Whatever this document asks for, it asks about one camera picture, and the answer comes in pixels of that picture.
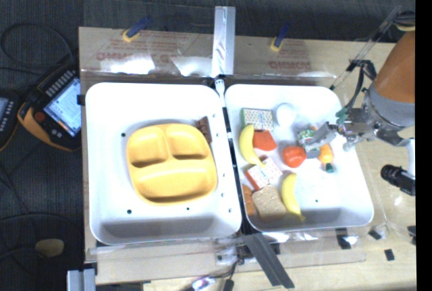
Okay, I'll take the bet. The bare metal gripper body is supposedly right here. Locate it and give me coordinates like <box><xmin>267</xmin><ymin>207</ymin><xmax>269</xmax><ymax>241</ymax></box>
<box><xmin>336</xmin><ymin>109</ymin><xmax>408</xmax><ymax>152</ymax></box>

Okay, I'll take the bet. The yellow and orange pepper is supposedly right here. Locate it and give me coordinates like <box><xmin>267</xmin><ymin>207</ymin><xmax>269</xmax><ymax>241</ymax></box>
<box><xmin>318</xmin><ymin>143</ymin><xmax>336</xmax><ymax>174</ymax></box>

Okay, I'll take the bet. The orange tomato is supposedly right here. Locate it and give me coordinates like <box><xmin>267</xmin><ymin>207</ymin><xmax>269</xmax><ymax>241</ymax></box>
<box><xmin>282</xmin><ymin>145</ymin><xmax>308</xmax><ymax>169</ymax></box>

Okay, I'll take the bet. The green and white packet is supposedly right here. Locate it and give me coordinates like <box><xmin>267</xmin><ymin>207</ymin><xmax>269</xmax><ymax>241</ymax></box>
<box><xmin>296</xmin><ymin>127</ymin><xmax>317</xmax><ymax>149</ymax></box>

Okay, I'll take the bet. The white egg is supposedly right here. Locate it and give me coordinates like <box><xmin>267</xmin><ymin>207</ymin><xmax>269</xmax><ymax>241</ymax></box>
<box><xmin>275</xmin><ymin>102</ymin><xmax>298</xmax><ymax>128</ymax></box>

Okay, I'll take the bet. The yellow banana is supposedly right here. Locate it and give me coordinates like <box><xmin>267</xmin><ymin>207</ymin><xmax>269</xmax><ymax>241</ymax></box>
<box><xmin>280</xmin><ymin>171</ymin><xmax>306</xmax><ymax>223</ymax></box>
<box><xmin>238</xmin><ymin>124</ymin><xmax>268</xmax><ymax>169</ymax></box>

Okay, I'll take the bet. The white plastic tray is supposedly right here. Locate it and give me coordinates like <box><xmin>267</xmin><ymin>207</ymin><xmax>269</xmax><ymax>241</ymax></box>
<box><xmin>84</xmin><ymin>81</ymin><xmax>243</xmax><ymax>246</ymax></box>
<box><xmin>223</xmin><ymin>83</ymin><xmax>375</xmax><ymax>234</ymax></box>

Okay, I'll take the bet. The orange wedge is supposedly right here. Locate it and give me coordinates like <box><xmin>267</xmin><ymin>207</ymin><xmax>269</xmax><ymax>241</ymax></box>
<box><xmin>252</xmin><ymin>130</ymin><xmax>278</xmax><ymax>152</ymax></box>

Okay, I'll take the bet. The red and white carton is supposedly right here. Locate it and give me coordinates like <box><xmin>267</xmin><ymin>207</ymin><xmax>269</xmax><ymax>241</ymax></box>
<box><xmin>244</xmin><ymin>157</ymin><xmax>284</xmax><ymax>191</ymax></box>

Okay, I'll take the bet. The beige bread slice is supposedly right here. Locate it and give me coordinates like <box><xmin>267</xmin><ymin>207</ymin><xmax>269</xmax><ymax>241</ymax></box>
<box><xmin>251</xmin><ymin>184</ymin><xmax>288</xmax><ymax>223</ymax></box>

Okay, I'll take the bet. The brown croissant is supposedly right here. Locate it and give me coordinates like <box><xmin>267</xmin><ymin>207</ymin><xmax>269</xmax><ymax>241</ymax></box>
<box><xmin>241</xmin><ymin>184</ymin><xmax>257</xmax><ymax>217</ymax></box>

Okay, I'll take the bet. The thin black and white rod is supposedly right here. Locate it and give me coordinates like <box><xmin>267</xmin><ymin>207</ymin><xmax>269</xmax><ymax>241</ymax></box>
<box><xmin>214</xmin><ymin>78</ymin><xmax>252</xmax><ymax>236</ymax></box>

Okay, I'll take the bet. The brown chocolate bar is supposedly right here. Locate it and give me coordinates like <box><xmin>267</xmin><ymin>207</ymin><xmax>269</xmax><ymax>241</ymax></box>
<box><xmin>195</xmin><ymin>115</ymin><xmax>213</xmax><ymax>145</ymax></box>

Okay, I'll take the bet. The brown cardboard board red print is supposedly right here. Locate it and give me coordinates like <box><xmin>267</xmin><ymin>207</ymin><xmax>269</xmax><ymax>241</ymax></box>
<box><xmin>78</xmin><ymin>26</ymin><xmax>416</xmax><ymax>286</ymax></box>

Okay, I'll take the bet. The yellow divided plate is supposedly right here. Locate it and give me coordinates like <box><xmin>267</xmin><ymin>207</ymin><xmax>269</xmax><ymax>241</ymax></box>
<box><xmin>125</xmin><ymin>122</ymin><xmax>219</xmax><ymax>207</ymax></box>

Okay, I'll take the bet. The pale yellow oval object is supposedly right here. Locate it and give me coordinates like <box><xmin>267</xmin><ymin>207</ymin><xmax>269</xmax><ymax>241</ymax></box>
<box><xmin>34</xmin><ymin>238</ymin><xmax>65</xmax><ymax>258</ymax></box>

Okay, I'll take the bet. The black cylinder on white bracket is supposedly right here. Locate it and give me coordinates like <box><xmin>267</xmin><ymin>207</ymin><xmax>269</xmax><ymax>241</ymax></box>
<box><xmin>380</xmin><ymin>137</ymin><xmax>416</xmax><ymax>196</ymax></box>

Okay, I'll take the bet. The black block with thin wires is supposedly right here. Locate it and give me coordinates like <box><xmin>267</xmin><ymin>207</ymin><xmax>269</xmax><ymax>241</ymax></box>
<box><xmin>235</xmin><ymin>244</ymin><xmax>251</xmax><ymax>266</ymax></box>

